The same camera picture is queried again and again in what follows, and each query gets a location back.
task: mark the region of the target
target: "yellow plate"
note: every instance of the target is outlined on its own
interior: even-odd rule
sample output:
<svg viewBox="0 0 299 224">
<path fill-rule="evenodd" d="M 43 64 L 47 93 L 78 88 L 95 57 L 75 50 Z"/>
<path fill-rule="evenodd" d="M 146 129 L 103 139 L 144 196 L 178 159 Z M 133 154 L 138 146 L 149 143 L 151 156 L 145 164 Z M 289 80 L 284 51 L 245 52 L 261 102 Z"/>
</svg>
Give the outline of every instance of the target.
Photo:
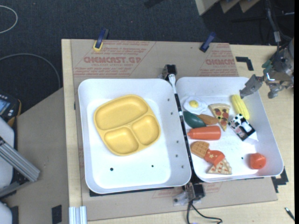
<svg viewBox="0 0 299 224">
<path fill-rule="evenodd" d="M 152 109 L 137 95 L 113 99 L 94 112 L 103 142 L 116 155 L 130 155 L 155 143 L 161 128 Z"/>
</svg>

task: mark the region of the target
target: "blue clamp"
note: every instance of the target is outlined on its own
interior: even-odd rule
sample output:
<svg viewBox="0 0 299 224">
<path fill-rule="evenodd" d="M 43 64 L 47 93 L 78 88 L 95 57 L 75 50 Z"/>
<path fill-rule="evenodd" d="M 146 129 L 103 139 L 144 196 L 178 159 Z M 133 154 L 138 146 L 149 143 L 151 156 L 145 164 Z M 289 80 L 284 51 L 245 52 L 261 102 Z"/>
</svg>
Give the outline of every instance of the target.
<svg viewBox="0 0 299 224">
<path fill-rule="evenodd" d="M 93 45 L 93 49 L 97 52 L 99 52 L 103 47 L 103 40 L 107 38 L 109 30 L 106 28 L 102 28 L 99 38 L 97 41 L 95 41 Z"/>
<path fill-rule="evenodd" d="M 209 44 L 212 42 L 212 40 L 214 40 L 215 37 L 216 37 L 216 33 L 211 32 L 207 40 L 201 45 L 199 49 L 203 52 L 206 52 L 206 50 L 209 48 Z"/>
</svg>

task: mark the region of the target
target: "toy fried egg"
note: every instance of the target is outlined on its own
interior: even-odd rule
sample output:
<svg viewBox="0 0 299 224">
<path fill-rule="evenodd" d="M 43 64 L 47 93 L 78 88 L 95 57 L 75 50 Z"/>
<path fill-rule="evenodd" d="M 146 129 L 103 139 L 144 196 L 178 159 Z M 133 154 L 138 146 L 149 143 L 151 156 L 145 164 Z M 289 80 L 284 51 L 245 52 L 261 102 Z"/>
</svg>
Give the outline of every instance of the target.
<svg viewBox="0 0 299 224">
<path fill-rule="evenodd" d="M 185 100 L 183 107 L 190 113 L 199 115 L 207 109 L 207 104 L 196 96 L 190 96 Z"/>
</svg>

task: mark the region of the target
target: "wooden table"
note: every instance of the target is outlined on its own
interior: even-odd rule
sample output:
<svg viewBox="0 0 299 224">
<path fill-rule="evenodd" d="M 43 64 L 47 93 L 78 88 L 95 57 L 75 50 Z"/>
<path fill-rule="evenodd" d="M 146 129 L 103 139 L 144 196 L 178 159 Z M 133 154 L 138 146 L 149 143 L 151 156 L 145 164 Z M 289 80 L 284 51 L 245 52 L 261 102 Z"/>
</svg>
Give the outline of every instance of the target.
<svg viewBox="0 0 299 224">
<path fill-rule="evenodd" d="M 242 77 L 252 74 L 262 75 L 261 65 L 275 52 L 276 47 L 231 45 L 236 56 L 246 56 L 251 59 L 254 71 L 249 71 L 245 63 L 237 63 L 238 73 Z M 76 114 L 74 110 L 74 88 L 72 75 L 71 40 L 62 40 L 65 128 L 67 145 L 69 206 L 82 206 L 81 183 L 79 174 L 78 142 L 76 129 Z M 259 90 L 271 128 L 282 155 L 289 182 L 279 186 L 278 200 L 267 203 L 253 203 L 201 210 L 202 214 L 210 217 L 220 217 L 223 223 L 293 223 L 285 207 L 295 213 L 294 197 L 294 96 L 293 90 L 285 90 L 274 99 L 268 99 L 269 87 L 265 84 Z M 198 216 L 191 211 L 190 220 L 198 223 L 210 223 L 209 220 Z M 88 222 L 92 224 L 166 224 L 186 223 L 186 211 L 177 211 L 163 214 L 152 214 L 121 219 L 108 219 Z"/>
</svg>

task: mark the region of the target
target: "gray carpet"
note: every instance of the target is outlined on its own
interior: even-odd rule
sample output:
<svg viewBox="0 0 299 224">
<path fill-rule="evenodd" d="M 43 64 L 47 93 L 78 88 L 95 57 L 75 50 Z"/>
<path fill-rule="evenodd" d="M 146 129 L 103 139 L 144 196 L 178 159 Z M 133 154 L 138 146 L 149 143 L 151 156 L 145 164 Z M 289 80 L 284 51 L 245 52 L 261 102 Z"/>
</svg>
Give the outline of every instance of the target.
<svg viewBox="0 0 299 224">
<path fill-rule="evenodd" d="M 271 0 L 277 13 L 294 11 L 294 0 Z M 215 42 L 275 45 L 266 19 L 264 0 L 243 13 L 237 4 L 226 14 L 216 3 L 199 16 L 195 0 L 0 0 L 18 15 L 16 26 L 0 34 L 0 90 L 22 102 L 22 111 L 34 106 L 58 89 L 62 80 L 61 39 L 97 39 L 100 29 L 109 29 L 110 40 L 203 42 L 210 32 Z M 0 32 L 10 27 L 15 15 L 0 7 Z M 286 35 L 294 36 L 294 16 L 279 18 Z"/>
</svg>

